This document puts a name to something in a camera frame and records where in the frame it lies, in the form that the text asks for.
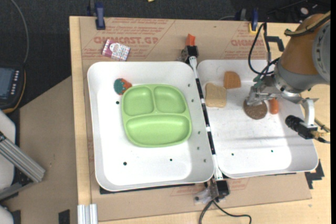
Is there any green divided plate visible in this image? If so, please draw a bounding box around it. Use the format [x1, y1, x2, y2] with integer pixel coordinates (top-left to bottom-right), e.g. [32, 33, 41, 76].
[121, 83, 193, 148]

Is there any pink and white packet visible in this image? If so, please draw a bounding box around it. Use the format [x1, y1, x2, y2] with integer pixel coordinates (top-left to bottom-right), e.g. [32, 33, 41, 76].
[101, 39, 131, 62]

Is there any tan toy bread slice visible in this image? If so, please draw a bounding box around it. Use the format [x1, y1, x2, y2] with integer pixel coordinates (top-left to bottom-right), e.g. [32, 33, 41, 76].
[204, 82, 227, 109]

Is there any red and green toy strawberry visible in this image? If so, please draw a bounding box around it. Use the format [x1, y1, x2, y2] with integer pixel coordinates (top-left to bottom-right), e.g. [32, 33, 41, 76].
[113, 78, 133, 95]

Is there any brown round biscuit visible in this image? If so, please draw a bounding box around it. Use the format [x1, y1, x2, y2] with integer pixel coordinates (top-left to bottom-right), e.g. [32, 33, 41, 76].
[243, 100, 268, 120]

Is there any white plastic tray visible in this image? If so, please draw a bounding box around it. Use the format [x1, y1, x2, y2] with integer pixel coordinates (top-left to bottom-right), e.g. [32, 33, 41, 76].
[196, 59, 320, 179]
[87, 61, 216, 192]

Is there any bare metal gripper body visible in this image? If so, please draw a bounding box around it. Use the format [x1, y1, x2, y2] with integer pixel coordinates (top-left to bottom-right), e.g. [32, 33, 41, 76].
[248, 78, 302, 103]

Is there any thin black and white rod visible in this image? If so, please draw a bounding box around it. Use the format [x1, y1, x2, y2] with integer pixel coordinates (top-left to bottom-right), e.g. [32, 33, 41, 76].
[189, 56, 224, 181]

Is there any black cylinder on white bracket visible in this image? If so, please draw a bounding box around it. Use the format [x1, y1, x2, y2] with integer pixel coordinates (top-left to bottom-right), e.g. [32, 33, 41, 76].
[285, 98, 320, 140]

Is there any orange toy sausage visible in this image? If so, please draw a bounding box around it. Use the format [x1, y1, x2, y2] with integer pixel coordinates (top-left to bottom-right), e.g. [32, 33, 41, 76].
[269, 97, 280, 115]

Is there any brown cardboard board, red print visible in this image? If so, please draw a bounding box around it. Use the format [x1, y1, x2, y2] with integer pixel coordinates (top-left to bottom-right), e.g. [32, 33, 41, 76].
[78, 17, 313, 222]

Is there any orange toy toast slice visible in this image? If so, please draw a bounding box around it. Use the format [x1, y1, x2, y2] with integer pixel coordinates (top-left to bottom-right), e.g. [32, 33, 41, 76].
[223, 71, 242, 90]

